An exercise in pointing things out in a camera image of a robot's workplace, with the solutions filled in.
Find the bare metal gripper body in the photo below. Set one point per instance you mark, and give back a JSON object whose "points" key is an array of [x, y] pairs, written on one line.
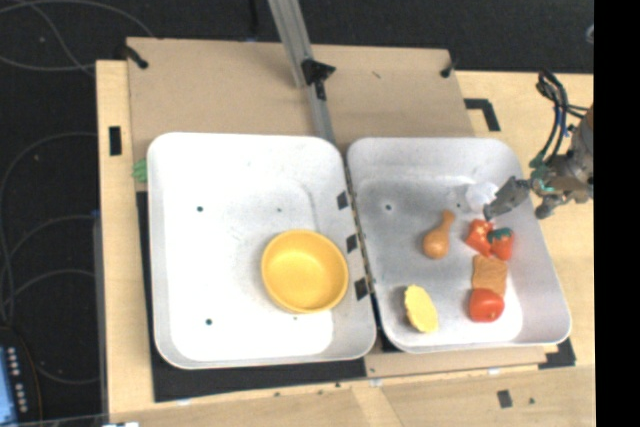
{"points": [[570, 179]]}

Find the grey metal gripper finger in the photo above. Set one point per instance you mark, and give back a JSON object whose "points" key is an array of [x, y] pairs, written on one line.
{"points": [[510, 196]]}

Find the red toy strawberry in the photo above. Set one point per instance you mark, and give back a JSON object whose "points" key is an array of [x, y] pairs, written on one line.
{"points": [[502, 244]]}

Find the brown toy bread slice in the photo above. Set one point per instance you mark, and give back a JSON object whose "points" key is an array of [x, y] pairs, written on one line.
{"points": [[489, 274]]}

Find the brown toy chicken drumstick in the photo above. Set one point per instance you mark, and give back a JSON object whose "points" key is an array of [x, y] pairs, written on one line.
{"points": [[436, 242]]}

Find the red toy tomato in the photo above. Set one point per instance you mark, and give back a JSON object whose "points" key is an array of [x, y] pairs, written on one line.
{"points": [[485, 306]]}

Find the white plastic tray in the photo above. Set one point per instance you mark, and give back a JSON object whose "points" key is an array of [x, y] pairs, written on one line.
{"points": [[215, 265], [400, 255]]}

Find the yellow toy corn piece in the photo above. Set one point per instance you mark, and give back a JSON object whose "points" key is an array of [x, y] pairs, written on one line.
{"points": [[421, 310]]}

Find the yellow bowl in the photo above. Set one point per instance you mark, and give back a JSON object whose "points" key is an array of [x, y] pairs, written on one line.
{"points": [[304, 271]]}

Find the brown cardboard board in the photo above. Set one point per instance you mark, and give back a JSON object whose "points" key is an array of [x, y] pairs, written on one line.
{"points": [[225, 90]]}

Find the green toy leafy vegetable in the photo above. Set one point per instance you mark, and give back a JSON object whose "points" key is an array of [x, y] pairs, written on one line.
{"points": [[140, 170]]}

